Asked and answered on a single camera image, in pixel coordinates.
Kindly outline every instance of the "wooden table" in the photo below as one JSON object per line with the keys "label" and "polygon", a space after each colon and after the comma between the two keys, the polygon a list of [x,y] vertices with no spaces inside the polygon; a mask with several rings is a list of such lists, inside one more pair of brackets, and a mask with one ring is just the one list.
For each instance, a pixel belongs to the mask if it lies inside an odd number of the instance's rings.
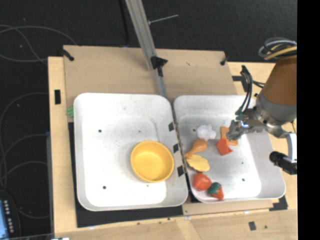
{"label": "wooden table", "polygon": [[[129,51],[133,53],[139,52],[137,48],[131,48]],[[170,56],[174,52],[174,56],[169,59],[174,67],[171,67],[171,73],[175,74],[178,69],[175,61],[179,58],[185,59],[185,67],[192,64],[197,65],[203,74],[210,75],[210,70],[216,66],[219,68],[218,62],[223,60],[223,52],[215,51],[179,51],[179,50],[157,50],[164,56]],[[206,60],[200,54],[205,54],[213,61]],[[135,60],[141,60],[134,56],[128,58],[128,63]],[[298,202],[297,202],[297,176],[288,175],[283,172],[283,178],[286,183],[285,198],[288,209],[270,211],[275,204],[279,202],[275,200],[258,200],[243,201],[241,203],[221,203],[220,205],[209,205],[204,203],[191,203],[190,200],[183,205],[183,215],[170,218],[145,219],[139,221],[125,221],[112,224],[97,225],[92,227],[77,227],[74,185],[72,177],[72,165],[70,155],[70,142],[68,131],[68,118],[66,116],[67,102],[66,94],[66,67],[68,62],[66,58],[50,57],[48,67],[49,75],[49,98],[50,98],[50,136],[51,136],[51,158],[52,158],[52,190],[53,190],[53,221],[54,233],[56,237],[69,237],[73,239],[297,239],[298,238]],[[90,61],[91,67],[95,68],[96,61]],[[259,82],[265,82],[274,66],[273,63],[242,63],[229,62],[224,66],[227,71],[223,73],[224,77],[240,76],[241,65],[246,65],[253,79]],[[138,63],[137,67],[143,67],[143,62]],[[219,76],[215,80],[219,85]],[[174,84],[173,80],[169,81],[167,91],[170,97],[174,98],[183,93],[186,94],[206,94],[210,92],[210,87],[204,85],[201,89],[199,85],[196,91],[192,91],[191,79],[188,78],[187,84],[180,82]],[[61,100],[56,104],[55,91],[59,90]],[[258,93],[260,89],[254,87],[253,94]],[[212,94],[221,92],[221,88],[216,86],[212,89]],[[244,94],[243,87],[240,82],[232,83],[232,86],[225,90],[226,94]],[[294,131],[291,124],[284,126],[287,131]],[[288,153],[287,142],[284,139],[276,139],[270,136],[274,150]]]}

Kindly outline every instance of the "yellow cable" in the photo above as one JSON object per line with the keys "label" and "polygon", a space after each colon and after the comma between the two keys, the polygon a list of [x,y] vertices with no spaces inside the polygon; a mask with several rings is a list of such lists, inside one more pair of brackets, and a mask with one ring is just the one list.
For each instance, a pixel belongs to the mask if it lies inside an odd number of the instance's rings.
{"label": "yellow cable", "polygon": [[286,53],[289,53],[289,52],[292,52],[292,51],[296,51],[297,50],[297,45],[296,46],[293,46],[293,47],[289,47],[289,48],[286,48],[286,49],[283,49],[283,50],[280,50],[280,51],[277,51],[275,53],[272,53],[271,55],[268,55],[266,57],[264,57],[264,59],[267,61],[271,58],[274,58],[274,57],[277,57],[281,54],[286,54]]}

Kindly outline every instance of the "red tomato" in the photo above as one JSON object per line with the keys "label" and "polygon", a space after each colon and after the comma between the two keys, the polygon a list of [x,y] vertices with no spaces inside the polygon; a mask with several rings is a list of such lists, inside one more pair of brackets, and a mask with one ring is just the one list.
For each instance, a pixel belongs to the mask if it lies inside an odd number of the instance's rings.
{"label": "red tomato", "polygon": [[192,186],[199,190],[207,190],[211,187],[212,182],[211,179],[209,179],[206,175],[204,175],[202,172],[198,172],[193,179],[193,184]]}

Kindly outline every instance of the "toy tomato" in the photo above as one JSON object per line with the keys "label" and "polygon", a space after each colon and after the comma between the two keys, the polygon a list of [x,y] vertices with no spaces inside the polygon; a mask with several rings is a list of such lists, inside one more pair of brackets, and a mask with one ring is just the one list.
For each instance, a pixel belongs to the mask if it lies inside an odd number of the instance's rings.
{"label": "toy tomato", "polygon": [[209,179],[206,175],[204,175],[202,172],[198,172],[193,179],[193,184],[192,186],[199,190],[207,190],[211,187],[212,182],[211,179]]}
{"label": "toy tomato", "polygon": [[221,184],[218,182],[214,182],[212,186],[208,189],[208,194],[214,198],[218,198],[219,200],[224,199],[224,193],[222,192]]}

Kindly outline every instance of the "orange block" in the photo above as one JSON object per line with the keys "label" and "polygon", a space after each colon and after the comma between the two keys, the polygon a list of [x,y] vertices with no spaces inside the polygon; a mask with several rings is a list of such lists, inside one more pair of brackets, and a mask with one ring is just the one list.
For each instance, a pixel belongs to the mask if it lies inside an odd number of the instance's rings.
{"label": "orange block", "polygon": [[229,148],[226,138],[221,138],[216,144],[216,148],[219,150],[221,155],[226,155],[233,151]]}

